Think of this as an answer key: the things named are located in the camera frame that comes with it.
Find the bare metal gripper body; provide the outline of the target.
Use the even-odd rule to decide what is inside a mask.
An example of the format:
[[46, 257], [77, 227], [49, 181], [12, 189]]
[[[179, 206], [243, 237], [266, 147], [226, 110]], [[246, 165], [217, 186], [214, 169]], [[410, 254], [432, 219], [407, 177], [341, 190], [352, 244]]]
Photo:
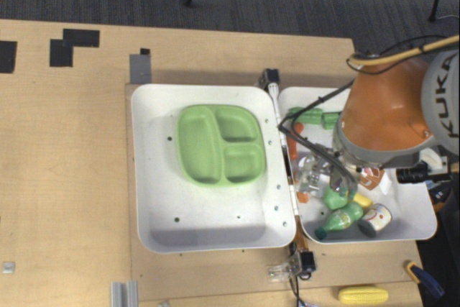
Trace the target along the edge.
[[317, 146], [317, 156], [325, 160], [334, 172], [341, 177], [359, 177], [362, 168], [353, 162], [346, 161], [342, 151], [334, 151], [331, 147], [324, 145]]

